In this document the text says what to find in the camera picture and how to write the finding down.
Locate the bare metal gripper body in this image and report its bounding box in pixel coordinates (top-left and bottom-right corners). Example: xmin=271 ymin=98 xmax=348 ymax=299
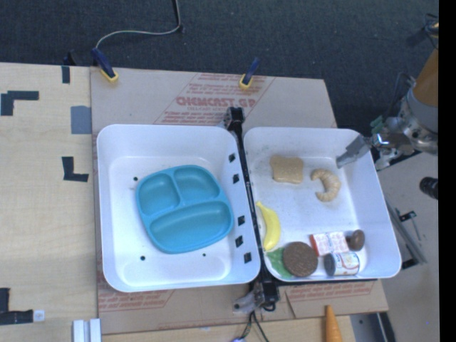
xmin=369 ymin=115 xmax=440 ymax=156

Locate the beige croissant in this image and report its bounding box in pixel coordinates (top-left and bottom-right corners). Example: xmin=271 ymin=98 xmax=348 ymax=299
xmin=310 ymin=168 xmax=343 ymax=204

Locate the tan bread slice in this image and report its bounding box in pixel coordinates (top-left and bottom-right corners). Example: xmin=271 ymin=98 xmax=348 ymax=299
xmin=269 ymin=155 xmax=305 ymax=185

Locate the brown cardboard board red print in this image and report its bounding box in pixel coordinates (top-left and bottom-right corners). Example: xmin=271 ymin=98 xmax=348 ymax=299
xmin=88 ymin=65 xmax=390 ymax=336

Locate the white plastic tray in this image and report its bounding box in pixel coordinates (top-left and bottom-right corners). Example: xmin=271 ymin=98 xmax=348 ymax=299
xmin=95 ymin=123 xmax=261 ymax=294
xmin=242 ymin=126 xmax=403 ymax=283

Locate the red and white carton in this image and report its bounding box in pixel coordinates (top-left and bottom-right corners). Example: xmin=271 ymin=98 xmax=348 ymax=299
xmin=309 ymin=230 xmax=350 ymax=257

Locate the yellow banana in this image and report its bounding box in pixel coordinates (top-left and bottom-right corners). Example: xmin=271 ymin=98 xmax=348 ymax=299
xmin=255 ymin=200 xmax=282 ymax=252

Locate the thin black rod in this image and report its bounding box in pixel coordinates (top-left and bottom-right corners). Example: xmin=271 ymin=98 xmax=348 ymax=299
xmin=232 ymin=126 xmax=272 ymax=285

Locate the small white can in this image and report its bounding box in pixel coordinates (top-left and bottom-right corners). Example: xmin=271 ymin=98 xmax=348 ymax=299
xmin=323 ymin=251 xmax=361 ymax=277

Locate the brown round burger patty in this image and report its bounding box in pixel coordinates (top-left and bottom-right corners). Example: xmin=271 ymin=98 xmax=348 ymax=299
xmin=281 ymin=241 xmax=319 ymax=279

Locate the green lettuce leaf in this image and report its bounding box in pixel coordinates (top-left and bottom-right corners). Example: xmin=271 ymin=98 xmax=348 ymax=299
xmin=266 ymin=247 xmax=295 ymax=281

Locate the orange carrot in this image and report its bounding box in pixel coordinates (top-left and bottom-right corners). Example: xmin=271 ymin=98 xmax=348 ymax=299
xmin=323 ymin=304 xmax=344 ymax=342

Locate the blue divided plate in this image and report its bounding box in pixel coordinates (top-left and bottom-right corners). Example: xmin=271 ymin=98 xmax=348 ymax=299
xmin=135 ymin=164 xmax=235 ymax=255

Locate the black cylinder on white bracket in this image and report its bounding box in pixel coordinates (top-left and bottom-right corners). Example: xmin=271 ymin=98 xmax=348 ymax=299
xmin=373 ymin=150 xmax=440 ymax=200

